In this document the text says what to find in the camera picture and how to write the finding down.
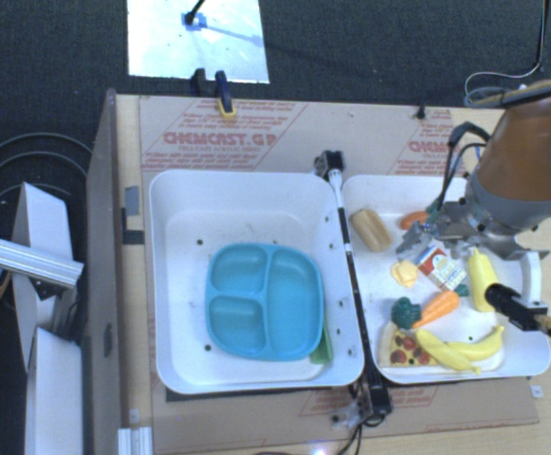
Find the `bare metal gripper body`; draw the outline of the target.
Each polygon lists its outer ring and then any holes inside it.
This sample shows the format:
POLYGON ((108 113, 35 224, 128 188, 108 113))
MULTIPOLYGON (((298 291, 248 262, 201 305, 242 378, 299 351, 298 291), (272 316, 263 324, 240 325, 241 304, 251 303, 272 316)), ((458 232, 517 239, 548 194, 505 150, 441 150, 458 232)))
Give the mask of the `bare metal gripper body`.
POLYGON ((500 259, 521 259, 529 253, 541 257, 539 249, 517 243, 519 229, 503 225, 469 200, 445 202, 431 212, 428 223, 432 236, 444 244, 454 259, 467 259, 474 248, 488 250, 500 259))

